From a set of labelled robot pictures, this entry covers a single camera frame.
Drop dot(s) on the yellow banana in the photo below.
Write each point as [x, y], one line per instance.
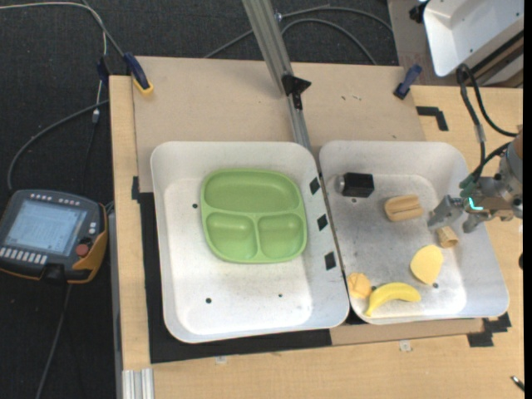
[392, 294]

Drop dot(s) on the yellow toy pizza slice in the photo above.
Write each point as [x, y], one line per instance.
[426, 264]

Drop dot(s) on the tan toy bread bun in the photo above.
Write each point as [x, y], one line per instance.
[402, 208]

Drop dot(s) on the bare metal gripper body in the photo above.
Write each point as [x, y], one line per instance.
[500, 198]

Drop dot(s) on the orange toy croissant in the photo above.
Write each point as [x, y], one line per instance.
[358, 286]

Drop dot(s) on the green divided plate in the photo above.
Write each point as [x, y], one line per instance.
[251, 193]

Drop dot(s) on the black box with silver end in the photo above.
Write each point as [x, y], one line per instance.
[358, 184]

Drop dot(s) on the brown flat board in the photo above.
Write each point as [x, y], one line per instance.
[216, 106]

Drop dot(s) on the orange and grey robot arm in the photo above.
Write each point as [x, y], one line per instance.
[517, 156]

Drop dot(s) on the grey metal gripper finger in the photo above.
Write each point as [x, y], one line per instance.
[444, 214]
[474, 220]

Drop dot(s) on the white plastic tray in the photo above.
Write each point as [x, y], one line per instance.
[386, 160]
[232, 297]

